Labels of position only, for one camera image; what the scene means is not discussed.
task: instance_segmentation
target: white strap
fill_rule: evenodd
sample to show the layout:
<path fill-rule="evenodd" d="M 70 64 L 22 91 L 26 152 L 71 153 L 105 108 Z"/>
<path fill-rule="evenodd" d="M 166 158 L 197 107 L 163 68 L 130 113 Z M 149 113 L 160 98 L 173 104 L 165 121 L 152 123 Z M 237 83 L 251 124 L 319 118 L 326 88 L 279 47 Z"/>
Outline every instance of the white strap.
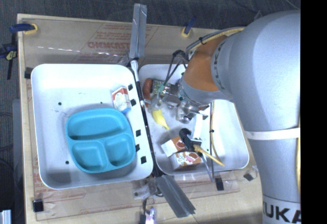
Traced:
<path fill-rule="evenodd" d="M 292 128 L 279 131 L 269 132 L 247 132 L 244 131 L 245 136 L 251 140 L 282 140 L 294 139 L 301 136 L 301 128 Z"/>

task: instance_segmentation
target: table surface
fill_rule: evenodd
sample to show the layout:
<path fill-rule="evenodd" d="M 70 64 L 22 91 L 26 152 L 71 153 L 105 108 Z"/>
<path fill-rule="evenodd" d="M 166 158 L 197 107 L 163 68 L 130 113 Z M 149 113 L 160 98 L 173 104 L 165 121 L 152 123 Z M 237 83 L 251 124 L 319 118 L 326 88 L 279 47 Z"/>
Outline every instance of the table surface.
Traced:
<path fill-rule="evenodd" d="M 49 24 L 58 24 L 58 21 L 90 22 L 95 24 L 117 24 L 111 21 L 95 21 L 74 18 L 37 16 L 18 14 L 17 23 L 26 19 L 47 20 Z M 212 33 L 214 30 L 192 28 L 189 38 L 182 38 L 180 27 L 147 25 L 150 38 L 147 39 L 146 54 L 152 57 L 169 56 L 172 52 L 165 49 L 185 49 L 186 46 L 196 41 L 199 37 Z M 141 207 L 117 209 L 92 214 L 80 214 L 70 217 L 37 220 L 33 211 L 33 200 L 35 199 L 33 154 L 32 145 L 35 143 L 34 129 L 31 127 L 31 112 L 29 111 L 28 80 L 25 79 L 26 67 L 31 67 L 31 61 L 26 63 L 26 56 L 37 60 L 34 65 L 44 62 L 42 54 L 35 54 L 31 49 L 24 49 L 24 36 L 18 33 L 19 47 L 19 85 L 20 104 L 22 120 L 22 153 L 24 161 L 24 195 L 25 195 L 25 218 L 26 223 L 138 223 L 142 212 Z M 251 148 L 246 141 L 250 160 L 249 165 L 255 165 Z M 195 214 L 185 218 L 177 218 L 167 202 L 151 205 L 156 210 L 156 219 L 159 223 L 221 223 L 221 224 L 260 224 L 262 223 L 262 191 L 260 177 L 251 182 L 239 182 L 239 191 L 233 193 L 219 194 L 207 197 L 192 198 L 195 206 Z M 72 202 L 65 204 L 67 208 L 72 207 Z"/>

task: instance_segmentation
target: kuka logo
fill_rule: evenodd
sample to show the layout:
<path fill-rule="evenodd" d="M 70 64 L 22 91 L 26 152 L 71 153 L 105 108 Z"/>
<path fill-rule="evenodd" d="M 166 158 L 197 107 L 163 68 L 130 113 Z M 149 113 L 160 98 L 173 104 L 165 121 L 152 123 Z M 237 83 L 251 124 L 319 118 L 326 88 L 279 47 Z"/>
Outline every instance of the kuka logo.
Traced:
<path fill-rule="evenodd" d="M 301 211 L 291 208 L 279 207 L 263 202 L 264 217 L 276 220 L 280 223 L 301 223 Z"/>

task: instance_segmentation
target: clamp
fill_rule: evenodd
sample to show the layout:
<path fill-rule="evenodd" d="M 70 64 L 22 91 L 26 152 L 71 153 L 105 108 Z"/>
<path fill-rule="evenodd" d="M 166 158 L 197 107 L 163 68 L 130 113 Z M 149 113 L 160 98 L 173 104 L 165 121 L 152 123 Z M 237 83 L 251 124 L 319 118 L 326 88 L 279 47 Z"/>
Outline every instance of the clamp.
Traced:
<path fill-rule="evenodd" d="M 16 41 L 16 33 L 24 32 L 25 34 L 35 33 L 37 31 L 36 24 L 32 23 L 18 23 L 9 27 L 12 33 L 11 43 L 0 44 L 0 58 L 6 58 L 9 61 L 7 80 L 11 78 L 13 59 L 18 55 L 18 47 Z"/>
<path fill-rule="evenodd" d="M 190 20 L 188 20 L 182 29 L 181 35 L 184 38 L 188 38 L 189 35 L 191 34 L 191 28 L 196 20 L 196 16 L 193 16 Z"/>

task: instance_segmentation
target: white sink basin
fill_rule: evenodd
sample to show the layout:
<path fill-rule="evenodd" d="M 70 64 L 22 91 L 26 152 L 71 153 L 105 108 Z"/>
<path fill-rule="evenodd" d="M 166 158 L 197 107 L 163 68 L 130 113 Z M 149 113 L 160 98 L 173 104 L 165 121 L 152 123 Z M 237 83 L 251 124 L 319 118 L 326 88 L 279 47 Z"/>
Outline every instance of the white sink basin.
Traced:
<path fill-rule="evenodd" d="M 148 144 L 135 81 L 131 71 L 110 64 L 42 64 L 33 69 L 32 96 L 40 177 L 53 189 L 67 189 L 112 182 L 140 180 L 152 172 Z M 111 93 L 121 86 L 136 101 L 125 115 L 139 146 L 128 166 L 103 173 L 86 173 L 73 162 L 65 124 L 80 111 L 113 108 Z"/>
<path fill-rule="evenodd" d="M 139 80 L 142 83 L 148 78 L 164 81 L 167 75 L 169 65 L 167 64 L 148 64 L 144 65 L 139 71 Z M 181 74 L 185 71 L 183 65 L 180 65 L 171 79 L 170 83 L 175 84 L 181 78 Z M 192 174 L 206 172 L 205 165 L 203 163 L 185 167 L 183 170 L 173 170 L 170 158 L 168 158 L 161 145 L 178 136 L 179 131 L 182 128 L 188 128 L 190 131 L 195 129 L 196 124 L 200 124 L 200 138 L 202 139 L 201 147 L 204 150 L 210 150 L 210 137 L 209 137 L 209 117 L 206 120 L 202 120 L 202 116 L 195 117 L 189 124 L 182 124 L 175 119 L 176 108 L 169 109 L 167 106 L 162 105 L 162 113 L 165 120 L 170 127 L 166 130 L 163 126 L 158 125 L 151 113 L 147 111 L 147 118 L 149 129 L 151 133 L 153 150 L 155 158 L 159 168 L 166 174 L 179 175 L 179 174 Z M 209 108 L 204 113 L 209 115 Z M 215 101 L 215 113 L 213 123 L 213 139 L 220 159 L 224 162 L 225 166 L 220 166 L 214 163 L 214 171 L 225 171 L 244 168 L 249 161 L 249 153 L 245 143 L 243 131 L 240 125 L 240 121 L 237 117 L 236 109 L 233 103 L 226 100 Z M 208 159 L 209 168 L 211 168 L 212 160 Z"/>

